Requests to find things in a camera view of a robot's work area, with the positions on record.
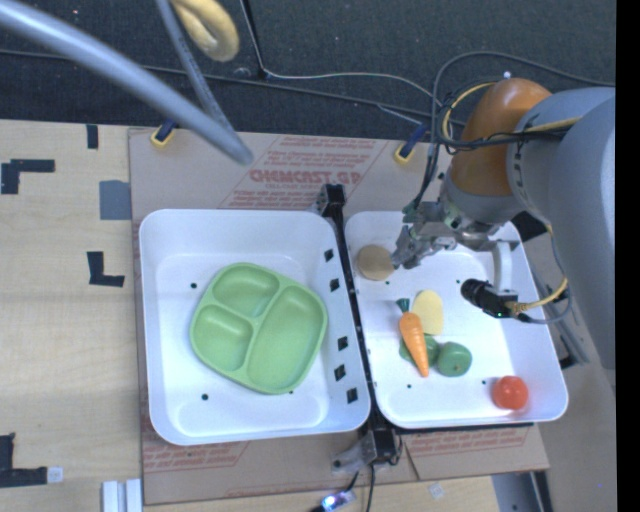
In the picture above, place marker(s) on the white plastic tray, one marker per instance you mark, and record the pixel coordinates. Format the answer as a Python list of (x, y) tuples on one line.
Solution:
[(175, 350), (480, 380)]

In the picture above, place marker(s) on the green divided plate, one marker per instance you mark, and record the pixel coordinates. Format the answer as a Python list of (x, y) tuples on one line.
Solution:
[(280, 340)]

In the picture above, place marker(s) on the red orange tomato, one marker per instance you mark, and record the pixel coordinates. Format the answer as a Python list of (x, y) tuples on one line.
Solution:
[(510, 392)]

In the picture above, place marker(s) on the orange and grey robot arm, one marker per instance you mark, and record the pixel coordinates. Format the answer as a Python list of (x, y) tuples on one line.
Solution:
[(565, 200)]

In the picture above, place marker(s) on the tan round biscuit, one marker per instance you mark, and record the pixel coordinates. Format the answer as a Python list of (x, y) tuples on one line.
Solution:
[(374, 262)]

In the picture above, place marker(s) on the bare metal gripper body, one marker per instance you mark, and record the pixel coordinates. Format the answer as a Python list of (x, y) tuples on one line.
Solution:
[(440, 225)]

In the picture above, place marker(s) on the orange carrot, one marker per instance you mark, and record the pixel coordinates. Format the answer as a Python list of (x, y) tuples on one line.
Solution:
[(415, 340)]

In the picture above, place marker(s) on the brown cardboard board red print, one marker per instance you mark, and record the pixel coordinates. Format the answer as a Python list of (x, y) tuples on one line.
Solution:
[(280, 165)]

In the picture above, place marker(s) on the thin black rod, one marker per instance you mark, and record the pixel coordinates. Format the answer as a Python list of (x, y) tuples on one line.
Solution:
[(356, 310)]

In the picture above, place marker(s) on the black cylinder on white bracket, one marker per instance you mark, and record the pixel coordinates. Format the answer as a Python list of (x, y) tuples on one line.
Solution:
[(482, 295)]

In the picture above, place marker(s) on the pale yellow potato slice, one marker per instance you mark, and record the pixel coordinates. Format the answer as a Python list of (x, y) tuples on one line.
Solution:
[(431, 312)]

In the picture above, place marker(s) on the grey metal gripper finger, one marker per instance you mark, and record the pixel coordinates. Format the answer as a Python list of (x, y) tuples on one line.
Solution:
[(420, 254), (401, 250)]

